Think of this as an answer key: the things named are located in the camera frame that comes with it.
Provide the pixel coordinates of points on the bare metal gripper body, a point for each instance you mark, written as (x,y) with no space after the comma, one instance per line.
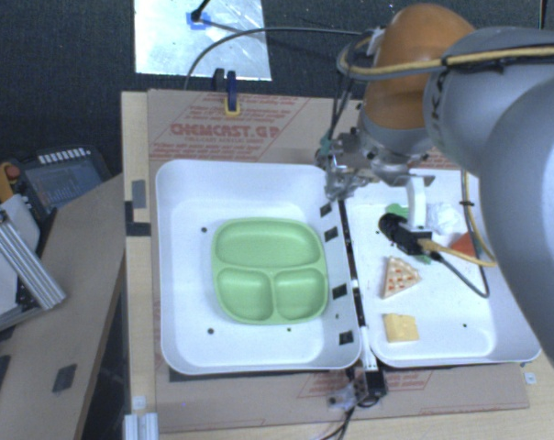
(387,165)

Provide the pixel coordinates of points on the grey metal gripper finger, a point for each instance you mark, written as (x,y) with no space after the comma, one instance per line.
(333,187)
(354,185)

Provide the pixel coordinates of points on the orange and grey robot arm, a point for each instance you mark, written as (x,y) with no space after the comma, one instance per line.
(497,122)

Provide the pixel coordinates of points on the green toy vegetable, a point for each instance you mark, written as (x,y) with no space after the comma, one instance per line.
(396,210)

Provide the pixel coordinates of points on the white crumpled lump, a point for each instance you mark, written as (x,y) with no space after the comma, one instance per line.
(443,218)

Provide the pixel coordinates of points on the thin black and white rod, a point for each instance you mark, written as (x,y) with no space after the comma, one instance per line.
(354,273)

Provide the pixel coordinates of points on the toy pizza slice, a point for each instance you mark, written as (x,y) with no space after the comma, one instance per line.
(397,277)

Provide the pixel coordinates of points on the green divided plate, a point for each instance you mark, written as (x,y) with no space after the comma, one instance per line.
(268,268)

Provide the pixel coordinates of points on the red wedge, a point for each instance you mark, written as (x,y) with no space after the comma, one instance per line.
(464,246)

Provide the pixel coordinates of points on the yellow cheese wedge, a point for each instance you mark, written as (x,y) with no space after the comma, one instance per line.
(400,328)

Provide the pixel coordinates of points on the white plastic tray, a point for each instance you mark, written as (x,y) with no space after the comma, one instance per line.
(190,291)
(451,319)

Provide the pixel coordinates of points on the brown cardboard board red print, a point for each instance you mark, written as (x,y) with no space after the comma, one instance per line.
(240,406)

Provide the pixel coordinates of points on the black cylinder on white bracket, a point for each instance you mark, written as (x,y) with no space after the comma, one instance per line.
(407,234)

